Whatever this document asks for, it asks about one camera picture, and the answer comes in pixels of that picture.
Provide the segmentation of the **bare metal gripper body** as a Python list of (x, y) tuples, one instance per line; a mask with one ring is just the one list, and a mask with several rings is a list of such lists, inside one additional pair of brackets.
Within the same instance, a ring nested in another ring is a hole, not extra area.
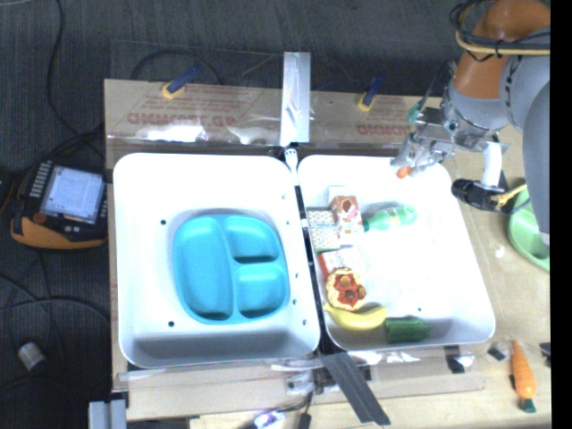
[(501, 114), (477, 114), (471, 121), (454, 105), (438, 107), (415, 104), (408, 111), (408, 123), (413, 125), (404, 143), (405, 156), (449, 156), (456, 150), (483, 152), (495, 135), (509, 124)]

